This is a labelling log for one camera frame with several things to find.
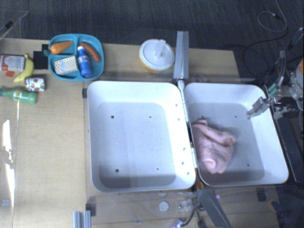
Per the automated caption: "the blue bottle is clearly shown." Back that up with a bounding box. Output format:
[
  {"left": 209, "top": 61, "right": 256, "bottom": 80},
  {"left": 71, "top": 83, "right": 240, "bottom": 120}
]
[{"left": 77, "top": 46, "right": 93, "bottom": 78}]

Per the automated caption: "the orange carrot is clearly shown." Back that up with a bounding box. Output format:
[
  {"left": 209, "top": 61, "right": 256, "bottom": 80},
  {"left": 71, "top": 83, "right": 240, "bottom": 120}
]
[{"left": 43, "top": 40, "right": 75, "bottom": 57}]

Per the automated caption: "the yellow patterned packet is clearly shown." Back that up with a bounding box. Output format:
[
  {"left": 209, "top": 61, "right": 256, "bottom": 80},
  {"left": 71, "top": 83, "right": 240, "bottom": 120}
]
[{"left": 53, "top": 55, "right": 79, "bottom": 76}]

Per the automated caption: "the brown sausage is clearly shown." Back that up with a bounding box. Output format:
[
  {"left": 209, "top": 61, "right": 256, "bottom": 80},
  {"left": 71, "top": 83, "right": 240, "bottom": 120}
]
[{"left": 79, "top": 41, "right": 101, "bottom": 63}]

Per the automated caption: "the yellow cup with white lid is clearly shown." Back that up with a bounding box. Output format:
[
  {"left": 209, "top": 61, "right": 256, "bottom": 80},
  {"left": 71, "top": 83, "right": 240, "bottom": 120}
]
[{"left": 139, "top": 38, "right": 176, "bottom": 74}]

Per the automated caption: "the white and orange carton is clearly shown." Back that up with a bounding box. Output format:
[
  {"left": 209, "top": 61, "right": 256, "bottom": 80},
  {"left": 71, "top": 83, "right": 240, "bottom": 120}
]
[{"left": 0, "top": 54, "right": 26, "bottom": 78}]

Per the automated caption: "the blue divided plate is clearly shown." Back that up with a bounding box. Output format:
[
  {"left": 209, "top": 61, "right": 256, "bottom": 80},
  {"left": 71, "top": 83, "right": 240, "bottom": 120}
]
[{"left": 47, "top": 33, "right": 105, "bottom": 82}]

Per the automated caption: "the white plastic tray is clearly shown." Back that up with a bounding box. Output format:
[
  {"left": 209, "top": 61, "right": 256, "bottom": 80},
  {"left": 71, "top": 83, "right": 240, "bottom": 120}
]
[
  {"left": 184, "top": 82, "right": 290, "bottom": 188},
  {"left": 86, "top": 80, "right": 197, "bottom": 194}
]

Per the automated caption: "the yellow banana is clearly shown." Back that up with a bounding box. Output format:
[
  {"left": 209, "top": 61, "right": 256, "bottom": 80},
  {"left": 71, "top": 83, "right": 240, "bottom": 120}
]
[{"left": 13, "top": 53, "right": 35, "bottom": 84}]

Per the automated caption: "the green bottle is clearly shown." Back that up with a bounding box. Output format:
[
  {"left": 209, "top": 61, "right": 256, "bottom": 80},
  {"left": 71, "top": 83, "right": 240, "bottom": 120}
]
[{"left": 0, "top": 88, "right": 38, "bottom": 105}]

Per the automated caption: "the pink crumpled cloth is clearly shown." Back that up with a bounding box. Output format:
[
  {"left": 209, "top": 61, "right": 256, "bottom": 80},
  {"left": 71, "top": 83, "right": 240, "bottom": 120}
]
[{"left": 190, "top": 119, "right": 237, "bottom": 175}]

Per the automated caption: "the white can with orange print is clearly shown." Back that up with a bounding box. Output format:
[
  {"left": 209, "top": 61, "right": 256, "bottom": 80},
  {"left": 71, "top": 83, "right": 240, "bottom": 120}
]
[{"left": 24, "top": 76, "right": 46, "bottom": 93}]

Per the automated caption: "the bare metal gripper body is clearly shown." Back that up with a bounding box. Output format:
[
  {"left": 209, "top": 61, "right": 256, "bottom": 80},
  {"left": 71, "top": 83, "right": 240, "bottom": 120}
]
[{"left": 269, "top": 90, "right": 304, "bottom": 114}]

